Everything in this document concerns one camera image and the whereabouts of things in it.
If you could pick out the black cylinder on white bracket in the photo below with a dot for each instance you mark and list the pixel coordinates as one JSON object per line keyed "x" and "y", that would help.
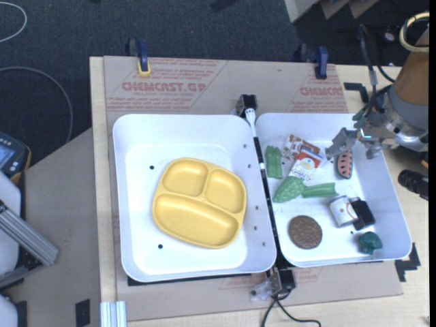
{"x": 413, "y": 182}

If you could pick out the green celery stalk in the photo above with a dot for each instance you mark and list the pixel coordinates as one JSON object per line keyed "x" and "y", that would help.
{"x": 320, "y": 190}

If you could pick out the orange and white carton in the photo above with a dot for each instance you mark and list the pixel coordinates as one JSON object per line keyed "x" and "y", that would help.
{"x": 294, "y": 146}

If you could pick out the yellow divided plate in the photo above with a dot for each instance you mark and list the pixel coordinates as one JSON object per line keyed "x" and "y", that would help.
{"x": 199, "y": 203}

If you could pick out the white plastic tray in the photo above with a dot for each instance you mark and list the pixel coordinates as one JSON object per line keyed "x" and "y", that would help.
{"x": 385, "y": 216}
{"x": 143, "y": 199}

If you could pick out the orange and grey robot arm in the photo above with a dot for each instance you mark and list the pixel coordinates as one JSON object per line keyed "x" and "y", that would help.
{"x": 410, "y": 80}

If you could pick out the black rectangular block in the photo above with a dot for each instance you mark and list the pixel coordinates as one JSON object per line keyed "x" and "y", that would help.
{"x": 363, "y": 215}

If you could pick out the white and red packet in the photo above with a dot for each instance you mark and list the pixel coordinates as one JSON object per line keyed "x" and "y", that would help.
{"x": 304, "y": 169}

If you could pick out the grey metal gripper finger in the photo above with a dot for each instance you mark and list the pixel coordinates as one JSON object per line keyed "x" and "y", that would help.
{"x": 372, "y": 150}
{"x": 341, "y": 142}

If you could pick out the light green bumpy vegetable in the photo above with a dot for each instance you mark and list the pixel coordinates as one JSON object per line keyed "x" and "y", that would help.
{"x": 289, "y": 190}

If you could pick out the thin black and white rod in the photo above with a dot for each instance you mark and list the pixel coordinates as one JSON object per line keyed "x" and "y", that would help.
{"x": 261, "y": 163}

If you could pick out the brown round biscuit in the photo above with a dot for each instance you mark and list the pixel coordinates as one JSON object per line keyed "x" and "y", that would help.
{"x": 305, "y": 232}

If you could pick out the dark green broccoli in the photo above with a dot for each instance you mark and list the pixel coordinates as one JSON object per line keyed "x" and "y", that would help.
{"x": 369, "y": 243}

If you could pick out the brown cardboard board red print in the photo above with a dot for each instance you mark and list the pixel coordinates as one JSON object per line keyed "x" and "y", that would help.
{"x": 204, "y": 80}

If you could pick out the small white can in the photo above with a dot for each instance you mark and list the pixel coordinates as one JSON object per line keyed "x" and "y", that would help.
{"x": 341, "y": 211}

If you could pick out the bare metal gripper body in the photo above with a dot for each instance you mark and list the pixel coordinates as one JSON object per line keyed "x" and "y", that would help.
{"x": 379, "y": 133}

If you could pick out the red watermelon slice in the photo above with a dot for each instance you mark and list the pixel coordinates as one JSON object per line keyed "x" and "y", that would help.
{"x": 344, "y": 167}

